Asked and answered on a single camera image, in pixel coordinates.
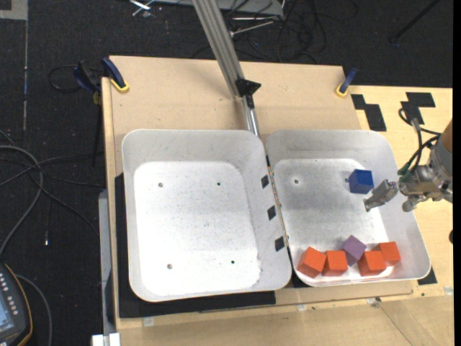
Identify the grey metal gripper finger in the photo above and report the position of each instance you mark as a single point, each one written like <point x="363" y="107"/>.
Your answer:
<point x="411" y="204"/>
<point x="381" y="194"/>

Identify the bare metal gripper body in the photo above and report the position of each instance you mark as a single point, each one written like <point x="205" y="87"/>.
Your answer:
<point x="424" y="183"/>

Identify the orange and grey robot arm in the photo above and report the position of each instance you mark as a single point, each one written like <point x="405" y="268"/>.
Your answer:
<point x="446" y="146"/>

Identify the blue cube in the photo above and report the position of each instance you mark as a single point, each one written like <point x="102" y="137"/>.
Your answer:
<point x="361" y="181"/>

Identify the orange cube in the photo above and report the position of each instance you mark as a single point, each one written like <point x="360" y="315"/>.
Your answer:
<point x="312" y="262"/>
<point x="390" y="252"/>
<point x="335" y="263"/>
<point x="371" y="264"/>

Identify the white plastic tray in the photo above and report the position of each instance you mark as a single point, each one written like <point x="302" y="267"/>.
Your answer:
<point x="194" y="225"/>
<point x="324" y="211"/>

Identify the purple cube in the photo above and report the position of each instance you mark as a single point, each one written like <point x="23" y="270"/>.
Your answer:
<point x="354" y="248"/>

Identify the pale wood board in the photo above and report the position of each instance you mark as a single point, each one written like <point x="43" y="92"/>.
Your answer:
<point x="180" y="99"/>

